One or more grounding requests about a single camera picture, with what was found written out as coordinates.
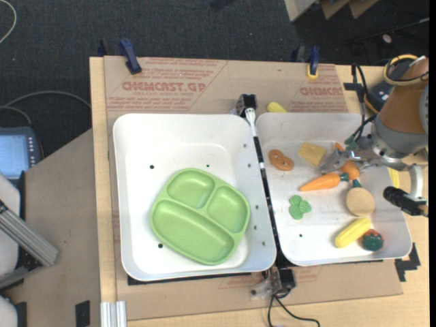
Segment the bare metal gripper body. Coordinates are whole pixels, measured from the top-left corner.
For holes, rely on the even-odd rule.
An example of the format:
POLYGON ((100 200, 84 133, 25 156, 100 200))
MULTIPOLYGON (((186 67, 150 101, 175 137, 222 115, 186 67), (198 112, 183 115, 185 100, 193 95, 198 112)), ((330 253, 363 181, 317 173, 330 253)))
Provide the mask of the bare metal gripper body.
POLYGON ((372 159, 377 161, 376 166, 404 170, 402 159, 409 154, 409 141, 402 136, 361 136, 358 140, 350 136, 345 141, 345 150, 355 164, 372 159))

